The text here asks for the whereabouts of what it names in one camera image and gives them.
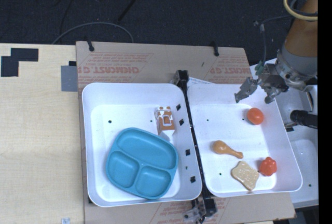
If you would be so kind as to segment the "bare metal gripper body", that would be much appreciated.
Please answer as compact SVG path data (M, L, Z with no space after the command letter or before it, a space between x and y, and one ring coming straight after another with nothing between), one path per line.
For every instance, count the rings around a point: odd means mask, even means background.
M289 88L307 92L317 85L317 76L304 75L282 63L266 63L258 70L258 84L268 96L277 96Z

